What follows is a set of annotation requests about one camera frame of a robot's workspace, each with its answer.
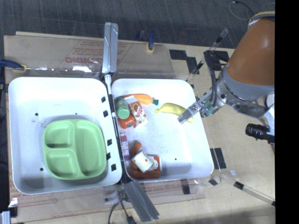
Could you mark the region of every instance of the green plate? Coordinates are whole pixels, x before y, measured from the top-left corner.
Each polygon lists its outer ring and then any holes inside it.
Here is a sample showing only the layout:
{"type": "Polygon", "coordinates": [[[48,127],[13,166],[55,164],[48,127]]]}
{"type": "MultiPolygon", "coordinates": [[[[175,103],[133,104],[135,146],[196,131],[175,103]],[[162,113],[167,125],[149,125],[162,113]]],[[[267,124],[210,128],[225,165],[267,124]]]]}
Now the green plate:
{"type": "Polygon", "coordinates": [[[48,171],[63,180],[99,176],[107,165],[103,133],[98,125],[84,119],[66,119],[47,125],[43,153],[48,171]]]}

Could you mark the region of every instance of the toy carrot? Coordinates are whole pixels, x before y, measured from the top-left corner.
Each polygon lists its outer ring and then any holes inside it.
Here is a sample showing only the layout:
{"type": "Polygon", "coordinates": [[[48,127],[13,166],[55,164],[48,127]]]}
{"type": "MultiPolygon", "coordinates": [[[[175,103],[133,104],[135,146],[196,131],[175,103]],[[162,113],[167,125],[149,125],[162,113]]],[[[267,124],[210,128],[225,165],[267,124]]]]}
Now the toy carrot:
{"type": "Polygon", "coordinates": [[[123,97],[125,98],[129,96],[134,96],[136,99],[138,99],[140,104],[144,104],[144,105],[149,105],[154,101],[153,98],[147,94],[130,94],[130,95],[124,95],[123,97]]]}
{"type": "MultiPolygon", "coordinates": [[[[141,142],[136,142],[131,151],[130,151],[130,157],[134,157],[142,148],[141,142]]],[[[130,175],[137,179],[149,179],[149,178],[158,178],[161,175],[161,172],[159,170],[152,170],[147,171],[145,173],[141,172],[139,168],[134,164],[134,162],[131,161],[132,170],[130,171],[130,175]]]]}

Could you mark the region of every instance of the green lid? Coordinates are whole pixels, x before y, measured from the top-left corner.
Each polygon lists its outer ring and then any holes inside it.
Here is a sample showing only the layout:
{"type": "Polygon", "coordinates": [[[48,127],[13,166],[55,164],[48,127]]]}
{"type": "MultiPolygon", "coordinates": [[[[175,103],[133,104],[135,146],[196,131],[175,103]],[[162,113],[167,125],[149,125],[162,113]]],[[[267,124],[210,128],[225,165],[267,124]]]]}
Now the green lid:
{"type": "Polygon", "coordinates": [[[117,110],[117,117],[120,119],[127,119],[130,115],[130,110],[126,107],[119,107],[117,110]]]}

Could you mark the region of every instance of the toy banana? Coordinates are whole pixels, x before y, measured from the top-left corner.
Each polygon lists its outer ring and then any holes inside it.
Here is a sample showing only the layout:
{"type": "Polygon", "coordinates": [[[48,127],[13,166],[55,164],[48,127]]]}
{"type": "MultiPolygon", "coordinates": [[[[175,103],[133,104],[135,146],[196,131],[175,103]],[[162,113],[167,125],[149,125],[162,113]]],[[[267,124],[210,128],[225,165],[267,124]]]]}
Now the toy banana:
{"type": "MultiPolygon", "coordinates": [[[[160,109],[156,109],[155,113],[158,114],[159,112],[164,112],[164,113],[172,113],[180,116],[186,109],[180,105],[173,104],[173,103],[165,103],[164,105],[161,106],[160,109]]],[[[187,120],[190,123],[193,123],[193,117],[189,118],[187,120]]]]}

